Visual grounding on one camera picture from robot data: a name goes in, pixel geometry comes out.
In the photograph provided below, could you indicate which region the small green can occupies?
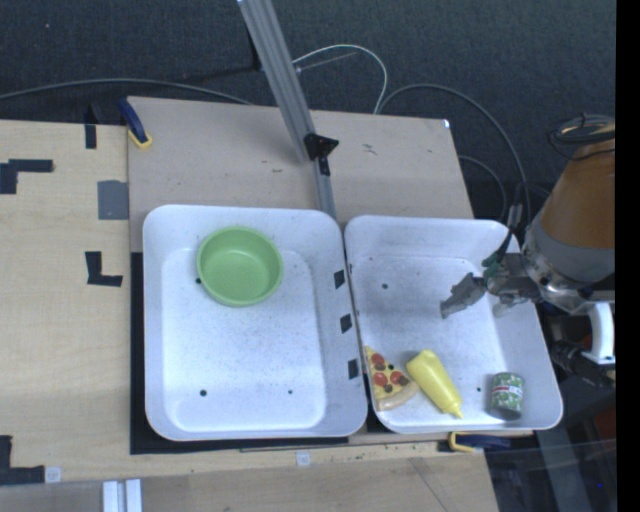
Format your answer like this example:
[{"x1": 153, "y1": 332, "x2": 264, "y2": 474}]
[{"x1": 488, "y1": 371, "x2": 526, "y2": 421}]

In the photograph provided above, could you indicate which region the pale wood board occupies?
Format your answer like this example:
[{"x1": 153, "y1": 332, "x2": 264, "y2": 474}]
[{"x1": 127, "y1": 96, "x2": 539, "y2": 454}]

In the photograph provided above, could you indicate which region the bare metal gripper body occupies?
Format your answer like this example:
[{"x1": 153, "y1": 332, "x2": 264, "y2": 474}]
[{"x1": 485, "y1": 252, "x2": 604, "y2": 315}]

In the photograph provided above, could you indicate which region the white plastic tray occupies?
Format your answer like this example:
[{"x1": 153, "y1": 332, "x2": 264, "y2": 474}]
[
  {"x1": 142, "y1": 203, "x2": 369, "y2": 443},
  {"x1": 343, "y1": 214, "x2": 565, "y2": 436}
]

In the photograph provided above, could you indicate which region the yellow squeeze bottle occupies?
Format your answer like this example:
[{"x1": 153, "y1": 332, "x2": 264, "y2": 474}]
[{"x1": 405, "y1": 349, "x2": 465, "y2": 420}]

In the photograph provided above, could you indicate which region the black cylinder on white bracket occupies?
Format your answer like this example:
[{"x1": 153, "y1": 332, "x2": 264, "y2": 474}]
[{"x1": 549, "y1": 301, "x2": 617, "y2": 390}]

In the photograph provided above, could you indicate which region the toy pizza slice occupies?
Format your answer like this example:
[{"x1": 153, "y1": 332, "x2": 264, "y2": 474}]
[{"x1": 363, "y1": 345, "x2": 421, "y2": 413}]

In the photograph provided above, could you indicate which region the green bowl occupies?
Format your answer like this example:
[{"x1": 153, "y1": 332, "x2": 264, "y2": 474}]
[{"x1": 195, "y1": 226, "x2": 285, "y2": 308}]

